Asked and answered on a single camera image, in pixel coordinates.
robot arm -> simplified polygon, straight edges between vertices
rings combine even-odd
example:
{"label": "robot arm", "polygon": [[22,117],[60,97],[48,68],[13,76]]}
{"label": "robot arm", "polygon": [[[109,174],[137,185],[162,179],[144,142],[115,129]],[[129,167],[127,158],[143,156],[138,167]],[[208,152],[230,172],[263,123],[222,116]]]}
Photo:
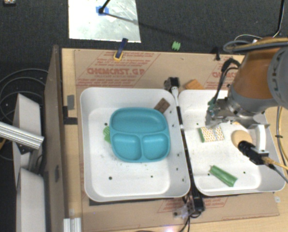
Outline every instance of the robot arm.
{"label": "robot arm", "polygon": [[250,128],[258,124],[253,119],[254,115],[267,108],[283,106],[288,109],[288,46],[270,49],[258,46],[257,50],[247,53],[228,97],[216,98],[212,99],[207,110],[207,127],[238,121]]}

yellow clip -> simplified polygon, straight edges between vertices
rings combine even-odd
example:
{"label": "yellow clip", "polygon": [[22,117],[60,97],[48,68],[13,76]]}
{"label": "yellow clip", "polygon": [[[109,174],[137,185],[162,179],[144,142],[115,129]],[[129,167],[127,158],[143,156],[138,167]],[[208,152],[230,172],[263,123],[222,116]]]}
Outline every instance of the yellow clip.
{"label": "yellow clip", "polygon": [[123,52],[121,52],[121,54],[120,54],[120,57],[119,57],[119,58],[117,58],[117,57],[116,57],[116,55],[117,55],[117,52],[118,52],[118,51],[116,51],[116,52],[115,52],[115,54],[114,54],[114,60],[115,60],[115,61],[117,61],[117,62],[119,62],[119,61],[122,59],[122,56],[123,56]]}

green clip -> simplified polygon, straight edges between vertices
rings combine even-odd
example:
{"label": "green clip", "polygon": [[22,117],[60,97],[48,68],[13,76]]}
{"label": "green clip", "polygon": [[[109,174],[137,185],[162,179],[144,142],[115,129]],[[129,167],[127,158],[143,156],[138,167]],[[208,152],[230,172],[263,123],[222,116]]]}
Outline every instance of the green clip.
{"label": "green clip", "polygon": [[103,130],[104,140],[110,143],[110,134],[109,134],[109,126],[106,126]]}
{"label": "green clip", "polygon": [[237,177],[229,174],[228,172],[216,167],[215,165],[211,167],[210,173],[215,175],[222,182],[226,183],[229,187],[233,187]]}
{"label": "green clip", "polygon": [[175,50],[175,51],[179,51],[181,47],[181,44],[177,41],[174,41],[173,44],[172,44],[172,49]]}

cardboard surface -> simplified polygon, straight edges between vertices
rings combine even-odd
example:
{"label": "cardboard surface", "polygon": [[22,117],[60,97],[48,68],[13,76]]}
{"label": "cardboard surface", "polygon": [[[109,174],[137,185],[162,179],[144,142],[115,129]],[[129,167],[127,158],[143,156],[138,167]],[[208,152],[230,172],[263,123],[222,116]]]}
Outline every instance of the cardboard surface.
{"label": "cardboard surface", "polygon": [[[204,88],[215,89],[219,81],[218,71],[223,62],[229,57],[221,56],[222,61],[215,61],[214,55],[206,54],[147,53],[145,55],[146,53],[144,52],[130,52],[130,58],[126,54],[122,60],[128,62],[135,55],[138,55],[142,57],[137,57],[137,61],[140,59],[142,64],[137,64],[138,66],[131,64],[125,67],[122,65],[117,66],[117,64],[122,64],[122,62],[112,62],[111,54],[113,54],[113,51],[62,50],[63,105],[67,105],[67,97],[69,95],[74,96],[75,101],[78,102],[80,92],[90,85],[106,87],[106,85],[112,83],[113,87],[162,88],[163,82],[170,76],[178,76],[182,86],[193,79],[197,79]],[[235,56],[235,59],[239,61],[242,58],[243,56]],[[99,61],[104,61],[102,64],[105,65],[102,67],[96,65],[100,64]],[[107,69],[115,74],[108,74]],[[232,82],[234,75],[231,74],[227,78],[227,82]],[[77,108],[78,103],[76,104],[75,102],[74,108],[68,111],[69,116],[77,117],[77,112],[79,112]],[[274,114],[274,108],[267,111],[268,121],[272,125],[274,125],[275,120]],[[287,118],[288,111],[285,111],[284,116]],[[170,226],[168,229],[179,230],[181,228],[183,220],[174,219],[172,214],[174,209],[181,206],[181,199],[90,206],[89,199],[84,192],[82,174],[78,175],[79,166],[81,173],[83,173],[82,152],[79,150],[82,148],[80,130],[81,128],[76,125],[65,125],[66,141],[68,141],[68,136],[71,138],[71,142],[66,143],[65,149],[66,158],[68,159],[66,161],[68,180],[66,185],[69,208],[72,216],[80,217],[82,215],[83,231],[125,231],[131,228],[138,230],[138,228],[169,224],[180,224],[180,226]],[[74,135],[77,131],[79,131],[79,148]],[[288,148],[288,140],[285,140],[284,144]],[[276,217],[279,213],[272,193],[206,199],[207,210],[199,218],[192,220],[192,223],[197,223],[197,225],[192,225],[191,231],[239,232],[246,231],[246,228],[248,228],[248,231],[261,231],[261,228],[255,225],[258,222],[271,231],[288,229],[288,187],[278,192],[277,195],[285,200],[284,204],[279,204],[280,211],[283,212],[279,217]],[[241,220],[259,217],[267,218],[260,218],[257,223],[250,222],[250,220]],[[164,228],[154,228],[153,231],[165,230]]]}

black cable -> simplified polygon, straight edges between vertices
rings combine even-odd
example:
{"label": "black cable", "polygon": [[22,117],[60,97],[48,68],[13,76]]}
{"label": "black cable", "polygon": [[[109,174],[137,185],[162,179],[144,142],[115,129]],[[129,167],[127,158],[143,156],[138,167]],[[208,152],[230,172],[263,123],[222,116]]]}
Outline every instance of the black cable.
{"label": "black cable", "polygon": [[273,169],[274,171],[276,171],[286,181],[286,183],[288,184],[287,178],[273,164],[269,164],[268,167],[270,169]]}
{"label": "black cable", "polygon": [[[230,64],[235,64],[237,66],[237,68],[236,67],[230,67]],[[220,92],[220,90],[222,88],[222,85],[223,85],[225,79],[226,79],[227,73],[230,70],[233,70],[233,69],[237,70],[240,65],[241,64],[237,60],[235,60],[233,58],[229,58],[227,61],[225,61],[225,63],[221,67],[221,75],[220,75],[219,83],[218,83],[218,86],[217,86],[217,92],[216,92],[216,94],[215,94],[215,96],[213,97],[213,100],[212,100],[213,104],[215,104],[216,101],[217,101],[219,92]]]}
{"label": "black cable", "polygon": [[190,217],[191,217],[191,218],[198,218],[201,214],[202,214],[202,213],[199,213],[199,214],[196,215],[196,216],[193,216],[193,214],[191,214]]}
{"label": "black cable", "polygon": [[4,89],[6,88],[6,86],[9,85],[11,82],[14,82],[14,81],[17,81],[17,80],[22,80],[22,79],[32,80],[32,81],[38,82],[38,83],[42,84],[43,86],[45,86],[45,83],[43,83],[42,81],[40,81],[40,80],[38,80],[38,79],[36,79],[36,78],[33,78],[33,77],[17,77],[17,78],[14,78],[14,79],[8,81],[8,82],[3,86],[3,88],[2,88],[1,91],[0,91],[0,101],[1,101],[2,93],[3,93]]}
{"label": "black cable", "polygon": [[15,112],[15,110],[11,110],[11,111],[9,111],[7,114],[5,114],[3,117],[0,117],[0,120],[1,121],[3,121],[5,118],[8,118],[7,116],[9,115],[9,114],[12,114],[12,113],[14,113]]}
{"label": "black cable", "polygon": [[39,160],[41,157],[43,157],[43,154],[41,154],[41,155],[37,158],[36,164],[35,164],[36,167],[37,167],[37,164],[38,164],[38,160]]}
{"label": "black cable", "polygon": [[178,232],[183,232],[184,229],[187,227],[187,225],[189,225],[189,226],[188,226],[188,227],[189,227],[189,228],[188,228],[188,231],[189,231],[189,229],[190,229],[190,216],[188,216],[187,221],[185,222],[184,226],[183,226],[182,229],[179,230]]}
{"label": "black cable", "polygon": [[250,44],[250,42],[249,41],[241,41],[241,40],[229,41],[223,45],[222,49],[225,52],[232,52],[232,49],[230,49],[230,50],[227,49],[227,47],[229,47],[232,44]]}
{"label": "black cable", "polygon": [[4,159],[4,160],[14,161],[14,159],[11,159],[11,158],[8,158],[8,157],[5,157],[5,156],[2,156],[1,154],[0,154],[0,157],[1,157],[2,159]]}
{"label": "black cable", "polygon": [[278,26],[277,26],[277,30],[276,30],[273,38],[276,37],[280,33],[281,23],[282,23],[283,17],[284,17],[284,10],[285,10],[285,0],[281,0],[280,9],[279,9]]}
{"label": "black cable", "polygon": [[280,143],[280,135],[279,135],[279,117],[280,117],[280,111],[281,111],[281,107],[278,106],[277,107],[277,116],[276,116],[276,136],[277,136],[277,145],[278,145],[278,149],[279,149],[279,153],[281,155],[281,159],[283,160],[283,164],[285,166],[287,166],[286,164],[286,160],[284,158],[284,153],[282,151],[282,147],[281,147],[281,143]]}
{"label": "black cable", "polygon": [[185,196],[182,197],[182,201],[186,204],[187,203],[187,199],[185,198]]}
{"label": "black cable", "polygon": [[37,96],[37,97],[39,97],[39,98],[41,98],[41,99],[43,100],[43,97],[42,97],[41,95],[39,95],[39,94],[37,94],[37,93],[34,93],[34,92],[30,92],[30,91],[16,91],[16,92],[12,92],[12,93],[4,96],[3,99],[0,101],[0,111],[1,111],[2,114],[3,114],[3,117],[0,117],[0,120],[3,120],[3,118],[5,118],[5,119],[7,119],[8,121],[10,121],[10,122],[12,123],[12,120],[10,120],[10,119],[7,117],[7,115],[10,114],[10,113],[5,114],[4,111],[3,111],[3,109],[2,109],[2,106],[1,106],[1,105],[2,105],[2,103],[3,103],[3,101],[4,101],[5,99],[7,99],[9,96],[12,96],[12,95],[15,95],[15,94],[31,94],[31,95],[35,95],[35,96]]}
{"label": "black cable", "polygon": [[188,218],[188,231],[187,232],[189,231],[190,231],[190,217]]}
{"label": "black cable", "polygon": [[16,72],[13,72],[13,73],[7,75],[6,77],[4,77],[3,79],[0,80],[0,84],[1,84],[4,80],[6,80],[8,77],[11,77],[11,76],[13,76],[13,75],[16,75],[16,74],[18,74],[18,73],[20,73],[20,72],[27,72],[27,71],[40,71],[40,72],[48,73],[48,71],[45,71],[45,70],[42,70],[42,69],[36,69],[36,68],[23,69],[23,70],[19,70],[19,71],[16,71]]}

